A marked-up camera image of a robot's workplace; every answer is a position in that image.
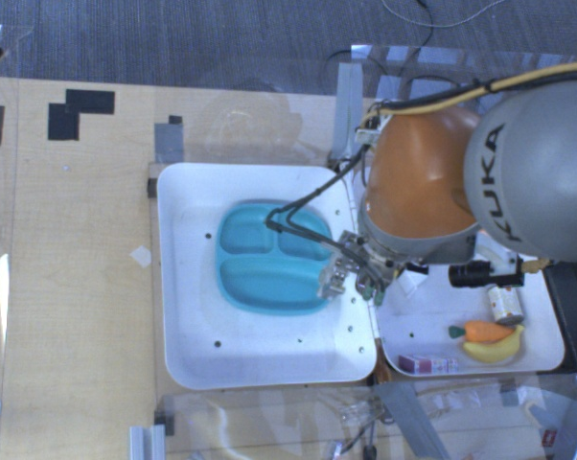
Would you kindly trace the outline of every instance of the blue divided plate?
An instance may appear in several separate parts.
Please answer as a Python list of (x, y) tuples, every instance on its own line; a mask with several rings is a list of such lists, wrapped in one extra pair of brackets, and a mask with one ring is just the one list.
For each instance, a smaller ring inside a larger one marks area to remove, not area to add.
[[(247, 203), (225, 214), (216, 244), (220, 292), (246, 311), (272, 315), (319, 311), (328, 301), (316, 296), (318, 275), (327, 265), (330, 252), (314, 241), (269, 230), (265, 218), (279, 206)], [(300, 210), (292, 219), (331, 236), (327, 224), (312, 212)]]

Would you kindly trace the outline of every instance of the black cable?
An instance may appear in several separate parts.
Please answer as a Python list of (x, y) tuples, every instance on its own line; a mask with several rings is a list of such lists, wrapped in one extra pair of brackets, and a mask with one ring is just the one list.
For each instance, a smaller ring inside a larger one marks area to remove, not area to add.
[(407, 81), (407, 83), (412, 83), (414, 81), (427, 80), (427, 79), (438, 80), (438, 81), (447, 81), (447, 82), (450, 82), (457, 87), (461, 86), (461, 83), (459, 83), (457, 80), (449, 79), (448, 77), (442, 77), (441, 75), (432, 75), (432, 74), (415, 75), (414, 77), (410, 77), (410, 79)]
[(376, 421), (376, 419), (373, 419), (372, 421), (370, 421), (369, 423), (367, 423), (365, 426), (363, 426), (357, 433), (357, 436), (355, 436), (352, 440), (350, 440), (344, 447), (342, 447), (342, 450), (340, 451), (340, 455), (343, 455), (344, 453), (348, 453), (351, 449), (353, 449), (355, 447), (355, 445), (358, 443), (358, 440), (361, 439), (361, 436), (363, 436), (365, 434), (365, 432), (370, 428), (374, 426), (374, 422)]
[(367, 179), (365, 178), (365, 155), (361, 157), (361, 184), (364, 188), (367, 187)]
[(369, 445), (363, 449), (363, 460), (376, 460), (378, 451), (374, 445)]
[(327, 73), (327, 66), (329, 65), (329, 62), (332, 59), (334, 59), (335, 57), (338, 57), (340, 55), (348, 55), (348, 54), (352, 54), (352, 53), (355, 53), (357, 56), (362, 56), (365, 59), (368, 59), (369, 61), (374, 63), (381, 70), (382, 75), (388, 75), (388, 71), (386, 70), (386, 68), (384, 68), (384, 65), (382, 65), (377, 59), (374, 59), (374, 58), (370, 57), (369, 55), (365, 55), (364, 53), (353, 52), (352, 49), (337, 50), (337, 51), (334, 51), (333, 53), (331, 53), (330, 55), (328, 55), (325, 58), (325, 61), (323, 63), (323, 67), (322, 67), (322, 69), (320, 71), (320, 75), (318, 77), (318, 81), (320, 82), (321, 90), (325, 88), (324, 87), (324, 77)]
[[(271, 230), (275, 230), (276, 232), (282, 233), (287, 232), (297, 237), (301, 237), (303, 239), (307, 239), (309, 241), (318, 242), (323, 245), (328, 245), (336, 250), (338, 250), (343, 256), (351, 259), (363, 270), (365, 270), (375, 281), (378, 290), (383, 291), (384, 289), (384, 281), (378, 272), (369, 266), (367, 261), (359, 256), (359, 254), (353, 252), (352, 250), (344, 247), (341, 243), (334, 241), (328, 237), (325, 237), (318, 232), (314, 232), (309, 228), (299, 225), (292, 220), (292, 217), (304, 206), (306, 206), (310, 201), (312, 201), (315, 197), (322, 195), (325, 191), (327, 191), (330, 187), (332, 187), (338, 180), (343, 178), (348, 172), (350, 172), (356, 164), (361, 160), (362, 156), (368, 151), (369, 146), (363, 145), (359, 151), (355, 154), (355, 156), (346, 164), (346, 166), (338, 172), (333, 178), (323, 184), (320, 188), (315, 189), (309, 195), (305, 195), (296, 201), (293, 201), (285, 206), (274, 208), (271, 210), (267, 217), (265, 218), (265, 226)], [(276, 215), (280, 215), (282, 213), (289, 212), (286, 217), (287, 225), (274, 221), (273, 218)]]
[[(539, 86), (543, 86), (543, 85), (548, 85), (550, 83), (555, 83), (558, 81), (568, 81), (568, 80), (573, 80), (573, 81), (577, 80), (577, 72), (563, 72), (563, 73), (559, 73), (557, 75), (551, 75), (549, 77), (542, 77), (540, 79), (533, 79), (533, 80), (527, 81), (526, 83), (522, 83), (519, 85), (513, 85), (513, 86), (509, 86), (509, 87), (504, 87), (504, 88), (492, 91), (492, 93), (524, 90), (524, 89), (528, 89), (528, 88), (535, 88), (535, 87), (539, 87)], [(369, 107), (369, 110), (371, 111), (375, 108), (386, 108), (386, 107), (388, 107), (390, 109), (400, 110), (400, 109), (408, 109), (410, 107), (418, 107), (420, 105), (435, 104), (435, 103), (439, 103), (441, 101), (444, 101), (446, 99), (452, 99), (456, 96), (465, 94), (467, 92), (471, 92), (471, 91), (473, 91), (477, 88), (480, 88), (480, 87), (487, 88), (488, 86), (490, 86), (495, 81), (497, 81), (497, 79), (486, 80), (486, 81), (475, 80), (473, 83), (468, 83), (465, 85), (461, 85), (461, 86), (452, 88), (450, 90), (444, 90), (442, 92), (437, 92), (435, 94), (431, 94), (431, 95), (424, 96), (424, 97), (418, 97), (415, 99), (406, 99), (404, 101), (396, 101), (396, 102), (384, 100), (384, 101), (380, 101), (377, 103), (373, 103)]]
[(404, 70), (405, 70), (405, 67), (407, 66), (407, 64), (411, 60), (413, 60), (415, 57), (417, 57), (419, 53), (421, 53), (421, 50), (427, 46), (427, 44), (429, 43), (429, 40), (433, 36), (433, 14), (431, 13), (431, 10), (428, 7), (425, 0), (416, 0), (416, 1), (421, 7), (423, 7), (423, 9), (425, 9), (427, 11), (427, 16), (429, 17), (429, 23), (431, 24), (431, 27), (429, 27), (429, 32), (427, 34), (427, 37), (423, 41), (423, 43), (418, 48), (416, 48), (409, 57), (407, 57), (404, 60), (404, 64), (402, 65), (402, 68), (400, 68), (400, 71), (397, 74), (398, 79), (400, 79), (402, 77), (402, 75), (404, 74)]

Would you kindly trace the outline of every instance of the yellow cable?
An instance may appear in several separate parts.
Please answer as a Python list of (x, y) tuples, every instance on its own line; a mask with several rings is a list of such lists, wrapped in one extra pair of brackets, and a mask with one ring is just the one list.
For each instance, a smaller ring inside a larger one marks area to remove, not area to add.
[(427, 105), (416, 105), (414, 107), (407, 107), (404, 109), (393, 109), (393, 107), (383, 107), (367, 113), (362, 121), (360, 127), (365, 127), (365, 123), (370, 118), (375, 116), (388, 116), (393, 114), (408, 115), (408, 114), (428, 114), (430, 112), (439, 111), (450, 107), (451, 105), (456, 105), (470, 101), (471, 99), (476, 99), (482, 97), (486, 94), (493, 92), (498, 92), (506, 88), (521, 85), (522, 83), (527, 83), (529, 81), (534, 81), (538, 79), (543, 79), (545, 77), (551, 77), (553, 75), (559, 75), (563, 73), (577, 72), (577, 62), (575, 63), (565, 63), (561, 65), (549, 66), (547, 68), (542, 68), (540, 70), (533, 70), (531, 72), (523, 73), (520, 75), (515, 75), (506, 79), (500, 79), (492, 81), (489, 87), (481, 86), (464, 94), (445, 99), (439, 103), (431, 103)]

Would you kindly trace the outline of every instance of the light wood surface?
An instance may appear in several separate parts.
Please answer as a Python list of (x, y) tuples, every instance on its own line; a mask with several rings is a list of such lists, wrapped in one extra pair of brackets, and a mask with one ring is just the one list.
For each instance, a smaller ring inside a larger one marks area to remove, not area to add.
[[(153, 249), (146, 186), (154, 123), (183, 117), (187, 160), (321, 165), (335, 100), (34, 80), (16, 86), (18, 100), (7, 106), (17, 108), (18, 142), (3, 150), (17, 155), (0, 459), (125, 459), (128, 428), (151, 426), (158, 390), (172, 389), (155, 371), (152, 266), (129, 255)], [(48, 141), (48, 103), (64, 103), (67, 88), (115, 91), (115, 114), (81, 115), (78, 142)], [(522, 441), (537, 456), (532, 433), (499, 427), (482, 437), (508, 448)], [(379, 431), (386, 437), (379, 458), (414, 458), (397, 431), (388, 434)], [(445, 438), (465, 450), (460, 427)], [(204, 458), (318, 459), (327, 443), (222, 448)]]

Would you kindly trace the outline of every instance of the toy carrot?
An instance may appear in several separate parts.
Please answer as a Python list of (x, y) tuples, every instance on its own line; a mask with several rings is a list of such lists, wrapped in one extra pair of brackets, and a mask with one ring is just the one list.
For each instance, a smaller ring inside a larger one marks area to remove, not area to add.
[(449, 327), (449, 335), (453, 339), (465, 335), (470, 342), (498, 341), (510, 335), (514, 329), (512, 327), (500, 326), (493, 322), (484, 320), (468, 320), (463, 329), (456, 326)]

